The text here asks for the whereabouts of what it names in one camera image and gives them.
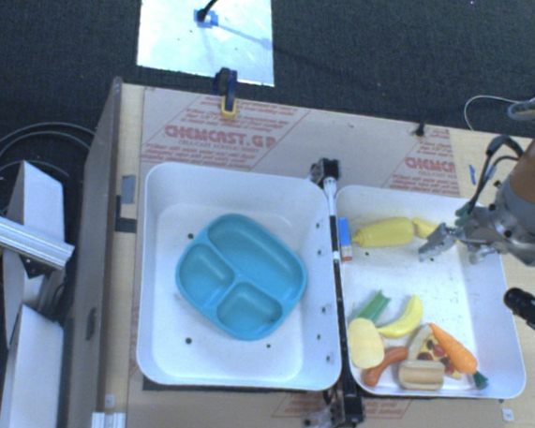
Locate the brown cardboard board, red print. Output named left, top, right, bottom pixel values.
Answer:
left=111, top=85, right=535, bottom=428

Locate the blue divided plate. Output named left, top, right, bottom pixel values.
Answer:
left=170, top=207, right=314, bottom=348

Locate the blue and white carton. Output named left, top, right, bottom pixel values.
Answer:
left=333, top=215, right=360, bottom=265

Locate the pizza slice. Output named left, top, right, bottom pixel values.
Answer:
left=404, top=321, right=468, bottom=381

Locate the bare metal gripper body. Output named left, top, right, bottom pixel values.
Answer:
left=453, top=203, right=535, bottom=267

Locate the orange carrot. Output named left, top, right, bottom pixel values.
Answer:
left=423, top=322, right=495, bottom=391

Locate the yellow potato chip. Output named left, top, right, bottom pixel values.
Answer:
left=343, top=316, right=389, bottom=372

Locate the tan hot dog bun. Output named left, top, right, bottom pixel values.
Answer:
left=395, top=357, right=447, bottom=393

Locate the orange sausage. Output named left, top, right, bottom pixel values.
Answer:
left=361, top=342, right=411, bottom=391

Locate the white plastic tray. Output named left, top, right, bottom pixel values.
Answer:
left=316, top=182, right=535, bottom=411
left=126, top=158, right=362, bottom=403

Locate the black block with thin wires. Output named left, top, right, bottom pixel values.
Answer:
left=320, top=376, right=370, bottom=428
left=308, top=155, right=345, bottom=187

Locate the black cylinder on white bracket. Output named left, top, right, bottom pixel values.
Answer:
left=500, top=252, right=535, bottom=334

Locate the small pale yellow toy food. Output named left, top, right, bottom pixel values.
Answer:
left=409, top=215, right=440, bottom=241

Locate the yellow banana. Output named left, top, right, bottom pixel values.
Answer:
left=373, top=290, right=426, bottom=344

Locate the thin black and white rod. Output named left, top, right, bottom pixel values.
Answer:
left=302, top=176, right=368, bottom=396

